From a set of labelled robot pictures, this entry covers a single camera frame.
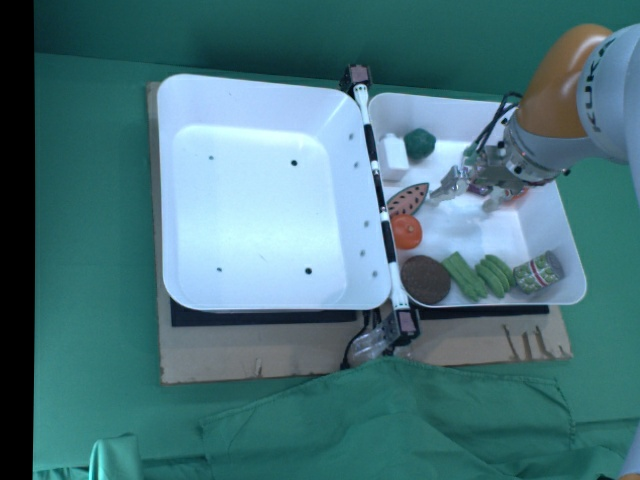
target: toy watermelon slice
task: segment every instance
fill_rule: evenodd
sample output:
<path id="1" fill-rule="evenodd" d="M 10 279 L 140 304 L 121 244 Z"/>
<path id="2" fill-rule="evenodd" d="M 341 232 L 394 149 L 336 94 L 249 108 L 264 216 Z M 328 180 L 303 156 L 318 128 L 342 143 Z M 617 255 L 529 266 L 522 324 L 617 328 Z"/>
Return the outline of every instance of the toy watermelon slice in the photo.
<path id="1" fill-rule="evenodd" d="M 429 192 L 428 183 L 416 183 L 411 185 L 387 201 L 389 217 L 394 217 L 403 213 L 413 215 L 418 211 Z"/>

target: tin can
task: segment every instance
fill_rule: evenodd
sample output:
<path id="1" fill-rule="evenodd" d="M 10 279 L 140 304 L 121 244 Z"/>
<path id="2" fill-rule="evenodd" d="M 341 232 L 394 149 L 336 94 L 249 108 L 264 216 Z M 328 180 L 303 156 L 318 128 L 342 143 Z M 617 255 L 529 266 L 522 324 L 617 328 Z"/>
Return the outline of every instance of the tin can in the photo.
<path id="1" fill-rule="evenodd" d="M 556 255 L 546 251 L 515 267 L 513 276 L 524 293 L 533 293 L 560 281 L 564 277 L 564 270 Z"/>

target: brown round toy patty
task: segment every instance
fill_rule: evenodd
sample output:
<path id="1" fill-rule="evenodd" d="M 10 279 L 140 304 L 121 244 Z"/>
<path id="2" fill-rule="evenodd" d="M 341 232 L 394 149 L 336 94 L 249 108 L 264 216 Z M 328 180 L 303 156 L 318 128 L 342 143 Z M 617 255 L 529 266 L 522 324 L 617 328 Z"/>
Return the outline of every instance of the brown round toy patty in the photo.
<path id="1" fill-rule="evenodd" d="M 400 277 L 407 293 L 419 304 L 436 304 L 451 289 L 449 272 L 429 256 L 409 258 L 402 265 Z"/>

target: green cloth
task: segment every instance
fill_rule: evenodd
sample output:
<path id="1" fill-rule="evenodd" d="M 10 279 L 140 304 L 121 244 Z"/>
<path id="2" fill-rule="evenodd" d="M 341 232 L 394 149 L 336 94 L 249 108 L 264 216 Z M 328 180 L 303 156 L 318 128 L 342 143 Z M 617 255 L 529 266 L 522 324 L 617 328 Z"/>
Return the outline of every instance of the green cloth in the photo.
<path id="1" fill-rule="evenodd" d="M 216 480 L 615 478 L 555 381 L 382 358 L 202 421 Z"/>

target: toy tomato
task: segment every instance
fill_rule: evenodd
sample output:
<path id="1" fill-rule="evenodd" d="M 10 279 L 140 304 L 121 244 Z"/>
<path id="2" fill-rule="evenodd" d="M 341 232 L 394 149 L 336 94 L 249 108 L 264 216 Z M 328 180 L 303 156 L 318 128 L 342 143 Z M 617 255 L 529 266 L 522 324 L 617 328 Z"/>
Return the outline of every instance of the toy tomato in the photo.
<path id="1" fill-rule="evenodd" d="M 422 241 L 422 226 L 418 219 L 408 213 L 392 217 L 391 230 L 398 249 L 413 249 Z"/>

